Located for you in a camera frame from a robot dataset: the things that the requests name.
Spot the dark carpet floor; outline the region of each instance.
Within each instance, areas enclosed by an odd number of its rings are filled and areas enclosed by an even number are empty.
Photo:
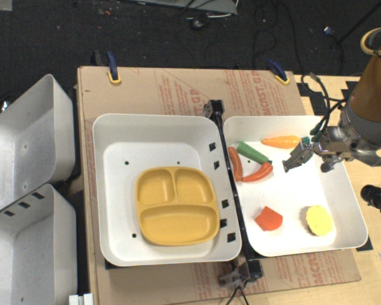
[[[266,69],[269,58],[297,74],[361,73],[361,37],[381,27],[381,7],[341,46],[342,37],[381,0],[242,0],[238,16],[192,30],[188,10],[115,0],[13,0],[0,11],[0,96],[16,99],[47,73],[64,89],[93,50],[122,67]]]

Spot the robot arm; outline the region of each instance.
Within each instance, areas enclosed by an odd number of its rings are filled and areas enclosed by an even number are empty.
[[[381,29],[371,30],[363,36],[361,48],[373,55],[345,106],[342,108],[337,126],[324,126],[319,132],[311,132],[312,143],[301,142],[291,157],[283,161],[286,172],[306,163],[313,154],[322,157],[322,172],[333,170],[335,163],[357,159],[370,166],[381,166],[381,47],[372,50],[367,45],[369,37],[375,37]],[[362,191],[362,197],[371,205],[381,208],[381,202],[372,201],[371,196],[381,198],[381,193],[370,192],[370,186]]]

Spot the white plastic container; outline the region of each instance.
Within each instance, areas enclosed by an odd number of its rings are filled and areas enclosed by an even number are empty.
[[[285,173],[282,160],[293,149],[266,146],[263,139],[283,135],[308,136],[320,118],[317,116],[241,116],[224,124],[227,146],[237,147],[243,141],[273,161],[274,170],[257,182],[237,182],[240,203],[249,242],[256,252],[267,257],[356,248],[368,239],[367,228],[356,195],[343,163],[323,173],[321,157],[313,157],[302,166]],[[259,165],[241,156],[245,175]],[[309,231],[306,210],[322,205],[331,215],[333,231],[316,236]],[[254,218],[268,206],[283,216],[282,226],[263,231]]]
[[[241,238],[220,135],[201,116],[105,114],[93,125],[100,246],[116,266],[229,261]],[[161,166],[204,172],[216,193],[226,226],[214,239],[196,245],[158,246],[145,240],[135,208],[138,176]]]
[[[0,210],[75,164],[72,101],[46,75],[0,114]]]
[[[66,305],[77,291],[76,215],[49,184],[0,212],[0,305]]]

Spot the wooden table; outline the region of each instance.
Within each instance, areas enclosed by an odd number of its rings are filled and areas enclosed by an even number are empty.
[[[329,95],[335,98],[342,98],[341,89],[345,88],[346,81],[357,81],[359,78],[353,77],[321,77],[323,83],[328,89]],[[320,87],[313,82],[310,78],[306,81],[309,83],[313,90],[321,91]],[[82,110],[82,92],[78,88],[78,107],[80,124],[83,123],[83,110]],[[302,97],[302,102],[305,111],[308,115],[314,114],[311,103],[308,97]],[[331,115],[330,125],[336,125],[340,116],[339,111],[335,111]],[[81,139],[85,139],[84,128],[81,128]],[[83,150],[83,166],[87,166],[84,159]],[[341,283],[337,285],[327,285],[322,287],[303,288],[296,290],[288,290],[284,292],[270,292],[264,294],[254,294],[248,296],[248,302],[256,305],[275,305],[275,304],[329,304],[329,305],[381,305],[381,213],[373,207],[369,207],[366,202],[361,199],[360,191],[366,184],[373,184],[381,187],[381,168],[371,168],[362,164],[359,161],[345,163],[347,173],[349,174],[354,192],[358,197],[358,202],[361,207],[366,225],[368,227],[370,240],[373,245],[373,250],[367,251],[353,251],[356,264],[358,265],[361,281],[353,283]],[[84,190],[89,191],[88,182],[84,182]],[[90,199],[85,199],[86,211],[90,211]],[[93,246],[93,222],[91,216],[86,216],[88,239],[88,265],[91,291],[95,296],[95,304],[97,304],[97,274],[96,274],[96,259],[95,248]],[[222,305],[228,299],[212,299],[201,302],[190,302],[186,304],[200,304],[200,305]],[[236,297],[232,304],[244,304],[242,297]]]

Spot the blue clamp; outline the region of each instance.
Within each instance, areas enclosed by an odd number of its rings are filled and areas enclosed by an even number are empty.
[[[111,51],[108,51],[106,53],[107,57],[107,65],[109,66],[110,70],[107,72],[109,75],[110,82],[114,85],[118,85],[121,83],[120,75],[117,71],[117,62],[116,58],[114,57],[114,53]]]
[[[290,83],[290,79],[286,76],[284,69],[278,62],[271,59],[267,62],[268,68],[275,74],[275,78],[283,85]]]

